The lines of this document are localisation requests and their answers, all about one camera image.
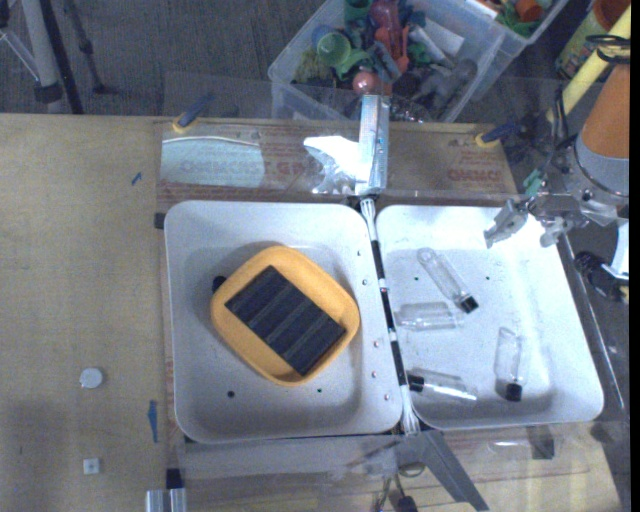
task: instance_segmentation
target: yellow pole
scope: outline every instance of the yellow pole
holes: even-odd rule
[[[631,38],[631,6],[627,7],[624,14],[611,28],[609,35],[619,36],[625,39]],[[594,51],[580,67],[576,76],[573,77],[562,93],[564,110],[567,115],[569,115],[578,101],[580,101],[589,90],[589,87],[598,79],[607,65],[607,62],[598,57],[597,52]],[[547,120],[550,123],[553,122],[553,111],[551,109],[547,111]]]

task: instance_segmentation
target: clear vial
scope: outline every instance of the clear vial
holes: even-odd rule
[[[403,304],[396,311],[396,324],[412,331],[455,329],[464,322],[464,313],[449,307],[446,302]]]
[[[510,402],[522,400],[522,388],[529,373],[529,347],[523,336],[501,327],[493,371],[496,376],[496,391]]]
[[[478,401],[477,390],[468,387],[457,375],[414,368],[407,372],[407,380],[409,389],[426,399],[456,402],[468,406],[473,406]]]
[[[444,256],[425,247],[418,251],[418,261],[443,295],[453,301],[462,311],[471,313],[478,307],[478,303]]]

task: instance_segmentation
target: floor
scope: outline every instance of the floor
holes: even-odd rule
[[[20,1],[9,3],[15,3],[9,29],[28,45]],[[71,19],[64,13],[62,0],[53,3],[86,114],[174,116],[180,105],[186,106],[195,99],[198,87],[189,82],[189,77],[196,75],[205,77],[202,78],[205,82],[224,83],[229,90],[236,89],[236,93],[236,84],[240,83],[268,95],[269,65],[322,0],[77,0],[81,22],[93,43],[98,74],[108,94],[92,91],[91,73],[78,49]],[[511,63],[503,73],[503,80],[489,91],[485,101],[469,104],[460,120],[494,122],[508,114],[509,109],[521,108],[523,103],[549,101],[555,87],[562,84],[554,60],[584,17],[589,3],[569,0],[538,41]],[[519,94],[505,97],[505,89],[500,87],[519,89]],[[2,42],[0,112],[46,112],[46,107],[34,99],[28,70]],[[64,112],[70,112],[67,105]],[[588,231],[573,238],[578,247],[591,245],[597,239],[604,252],[611,251],[615,243],[607,232]],[[601,426],[593,434],[608,447],[612,473],[623,500],[630,506],[628,307],[618,308],[589,293],[595,315],[601,321],[600,335],[605,340],[600,364],[622,376],[622,389],[612,395],[613,405],[607,408]]]

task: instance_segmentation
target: yellow tray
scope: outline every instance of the yellow tray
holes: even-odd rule
[[[345,329],[340,339],[304,376],[225,306],[229,299],[269,266],[273,266]],[[347,347],[360,327],[360,312],[353,298],[319,265],[286,246],[265,249],[236,270],[214,293],[211,319],[222,339],[240,357],[258,373],[282,386],[298,386],[313,379]]]

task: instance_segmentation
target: wooden table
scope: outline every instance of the wooden table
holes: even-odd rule
[[[160,121],[0,115],[0,511],[143,510],[146,491],[164,487],[173,455],[163,421],[162,232],[153,224]],[[87,367],[105,376],[96,389],[80,387]],[[565,441],[553,460],[496,455],[495,439],[523,432],[446,438],[494,511],[614,511],[588,427],[555,429]],[[90,458],[100,459],[98,474],[83,474]],[[342,488],[334,510],[369,510],[370,492]],[[428,510],[472,510],[428,471],[407,489]],[[272,491],[194,510],[330,505]]]

